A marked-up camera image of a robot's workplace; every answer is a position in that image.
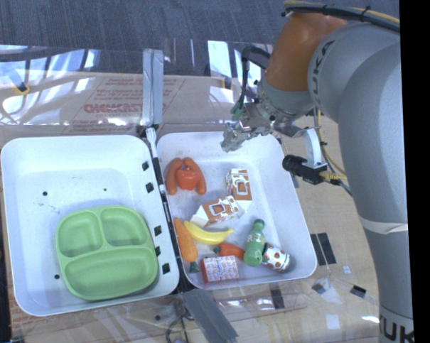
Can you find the thin black and white rod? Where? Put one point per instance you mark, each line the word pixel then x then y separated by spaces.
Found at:
pixel 161 183

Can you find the white and orange carton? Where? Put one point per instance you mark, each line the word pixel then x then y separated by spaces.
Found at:
pixel 220 209
pixel 240 185

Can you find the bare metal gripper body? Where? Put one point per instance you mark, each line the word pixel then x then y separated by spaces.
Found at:
pixel 257 121

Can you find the orange sausage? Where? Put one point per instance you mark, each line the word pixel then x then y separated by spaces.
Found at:
pixel 171 178
pixel 200 180

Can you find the green divided plate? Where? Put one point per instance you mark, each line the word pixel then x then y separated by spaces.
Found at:
pixel 108 257

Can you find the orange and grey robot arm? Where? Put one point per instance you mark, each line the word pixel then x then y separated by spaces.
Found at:
pixel 361 100

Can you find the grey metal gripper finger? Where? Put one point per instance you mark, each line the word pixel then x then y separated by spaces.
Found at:
pixel 239 127
pixel 229 141

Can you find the white can orange print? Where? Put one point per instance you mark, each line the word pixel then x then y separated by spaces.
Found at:
pixel 277 258

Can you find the brown cardboard board red print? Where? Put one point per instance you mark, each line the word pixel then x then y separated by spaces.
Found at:
pixel 197 97

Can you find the orange carrot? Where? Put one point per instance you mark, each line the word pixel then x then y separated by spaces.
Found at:
pixel 187 245
pixel 232 250

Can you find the white plastic tray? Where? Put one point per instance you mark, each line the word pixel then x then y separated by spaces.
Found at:
pixel 83 166
pixel 273 200

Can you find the orange and white packet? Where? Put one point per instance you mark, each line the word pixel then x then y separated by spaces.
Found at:
pixel 220 269

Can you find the black cylinder on white bracket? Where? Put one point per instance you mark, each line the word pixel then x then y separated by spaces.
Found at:
pixel 304 170

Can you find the green bottle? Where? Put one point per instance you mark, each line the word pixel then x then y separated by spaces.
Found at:
pixel 255 247

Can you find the yellow banana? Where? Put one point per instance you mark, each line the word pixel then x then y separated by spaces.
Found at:
pixel 207 236

